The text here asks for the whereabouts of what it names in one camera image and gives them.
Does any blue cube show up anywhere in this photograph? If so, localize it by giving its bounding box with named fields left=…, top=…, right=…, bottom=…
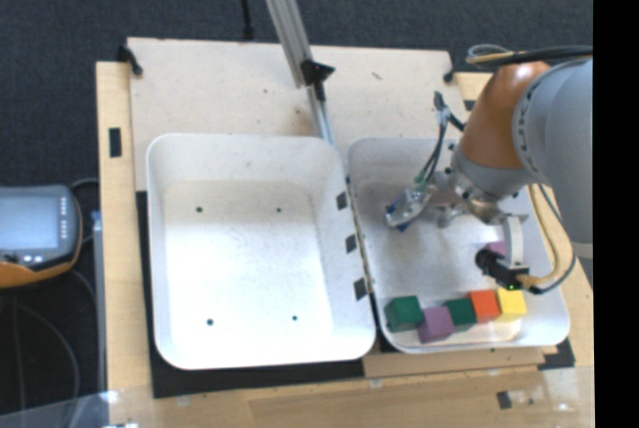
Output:
left=386, top=199, right=414, bottom=233

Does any thin black and white rod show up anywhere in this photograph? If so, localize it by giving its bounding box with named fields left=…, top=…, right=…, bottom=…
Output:
left=344, top=173, right=377, bottom=303

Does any dark green cube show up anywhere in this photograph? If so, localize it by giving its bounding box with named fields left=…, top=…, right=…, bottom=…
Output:
left=383, top=295, right=426, bottom=333
left=443, top=297, right=477, bottom=330

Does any yellow cube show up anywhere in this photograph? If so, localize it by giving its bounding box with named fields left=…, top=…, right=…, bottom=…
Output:
left=496, top=287, right=528, bottom=322

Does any black cylinder on white bracket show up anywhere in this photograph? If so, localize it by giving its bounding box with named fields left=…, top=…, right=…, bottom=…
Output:
left=474, top=214, right=531, bottom=292

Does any orange cube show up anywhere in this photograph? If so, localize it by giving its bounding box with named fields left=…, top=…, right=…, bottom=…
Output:
left=468, top=289, right=502, bottom=324

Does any white plastic tray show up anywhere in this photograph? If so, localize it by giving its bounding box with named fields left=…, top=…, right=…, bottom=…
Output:
left=345, top=136, right=572, bottom=355
left=145, top=132, right=377, bottom=371

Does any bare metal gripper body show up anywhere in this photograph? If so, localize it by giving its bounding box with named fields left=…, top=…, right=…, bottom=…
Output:
left=427, top=171, right=511, bottom=226

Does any pale wood board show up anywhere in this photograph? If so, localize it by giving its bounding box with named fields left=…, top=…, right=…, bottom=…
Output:
left=125, top=35, right=558, bottom=379

